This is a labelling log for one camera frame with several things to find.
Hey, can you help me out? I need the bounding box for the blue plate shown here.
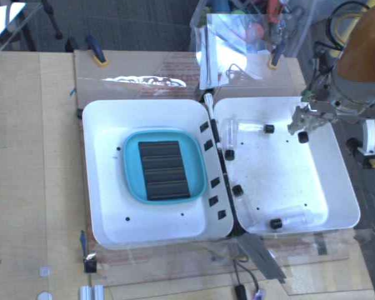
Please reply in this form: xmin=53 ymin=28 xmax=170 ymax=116
xmin=122 ymin=129 xmax=208 ymax=204

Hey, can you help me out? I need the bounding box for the black cylinder on white bracket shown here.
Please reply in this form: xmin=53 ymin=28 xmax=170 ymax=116
xmin=346 ymin=119 xmax=375 ymax=169

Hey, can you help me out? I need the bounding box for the clear plastic storage bin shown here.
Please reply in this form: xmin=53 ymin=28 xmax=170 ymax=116
xmin=189 ymin=0 xmax=320 ymax=59

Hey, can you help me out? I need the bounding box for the white plastic tray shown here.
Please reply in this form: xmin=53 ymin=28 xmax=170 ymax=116
xmin=82 ymin=98 xmax=235 ymax=251
xmin=212 ymin=96 xmax=361 ymax=236

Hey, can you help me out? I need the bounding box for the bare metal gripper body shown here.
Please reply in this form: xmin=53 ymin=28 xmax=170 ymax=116
xmin=309 ymin=97 xmax=374 ymax=123

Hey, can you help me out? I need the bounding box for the black ridged rack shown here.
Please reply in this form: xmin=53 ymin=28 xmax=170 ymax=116
xmin=137 ymin=140 xmax=192 ymax=201

